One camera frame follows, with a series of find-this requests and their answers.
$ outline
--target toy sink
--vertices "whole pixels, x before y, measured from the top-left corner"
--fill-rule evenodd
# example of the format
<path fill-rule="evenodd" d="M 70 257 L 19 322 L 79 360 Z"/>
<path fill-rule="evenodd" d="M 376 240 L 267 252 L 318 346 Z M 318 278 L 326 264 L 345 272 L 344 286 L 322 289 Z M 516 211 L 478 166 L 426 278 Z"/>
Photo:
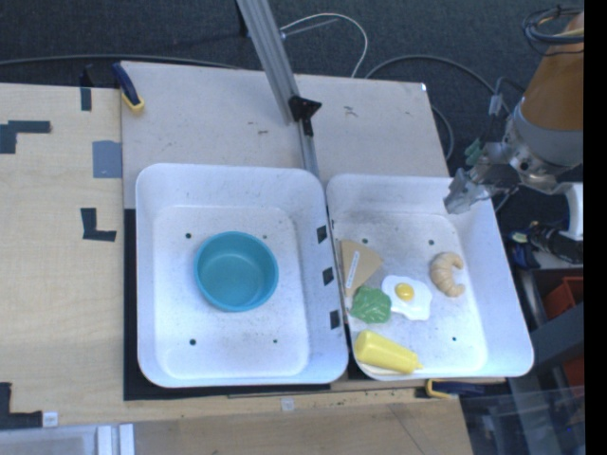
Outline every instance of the toy sink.
<path fill-rule="evenodd" d="M 323 384 L 348 360 L 322 184 L 299 169 L 156 164 L 136 184 L 138 362 L 166 388 Z M 201 294 L 194 259 L 240 231 L 273 253 L 271 298 L 226 312 Z"/>
<path fill-rule="evenodd" d="M 340 240 L 355 241 L 382 259 L 365 284 L 380 288 L 388 275 L 407 276 L 432 292 L 427 320 L 393 312 L 387 322 L 372 324 L 350 316 L 352 297 L 344 298 L 353 343 L 369 329 L 415 352 L 423 365 L 402 374 L 359 363 L 374 379 L 514 377 L 533 364 L 493 206 L 484 201 L 464 214 L 447 214 L 443 197 L 450 182 L 442 177 L 341 174 L 327 185 L 336 250 Z M 453 275 L 466 290 L 456 298 L 439 291 L 430 277 L 432 259 L 444 251 L 464 261 L 465 267 Z"/>

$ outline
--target white cable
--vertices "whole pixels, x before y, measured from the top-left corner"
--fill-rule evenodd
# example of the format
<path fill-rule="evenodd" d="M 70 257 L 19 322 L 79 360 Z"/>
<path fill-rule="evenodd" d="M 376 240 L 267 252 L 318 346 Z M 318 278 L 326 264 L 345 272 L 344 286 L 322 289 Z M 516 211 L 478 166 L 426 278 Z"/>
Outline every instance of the white cable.
<path fill-rule="evenodd" d="M 369 39 L 367 38 L 367 33 L 364 31 L 364 28 L 362 28 L 362 26 L 356 20 L 348 17 L 347 15 L 341 15 L 340 13 L 329 13 L 329 12 L 317 13 L 315 15 L 309 15 L 302 19 L 296 20 L 295 22 L 291 22 L 290 24 L 287 24 L 287 25 L 281 27 L 280 31 L 284 32 L 288 28 L 295 27 L 298 24 L 302 24 L 303 22 L 307 22 L 308 20 L 316 19 L 319 17 L 338 17 L 338 18 L 347 20 L 351 24 L 354 24 L 360 30 L 360 33 L 362 34 L 362 37 L 364 38 L 364 48 L 362 50 L 362 54 L 360 55 L 360 59 L 357 62 L 357 65 L 354 68 L 354 71 L 352 71 L 352 74 L 350 76 L 351 78 L 354 78 L 357 75 L 357 73 L 359 72 L 360 65 L 362 64 L 362 61 L 364 61 L 364 58 L 367 55 L 367 48 L 369 46 Z"/>

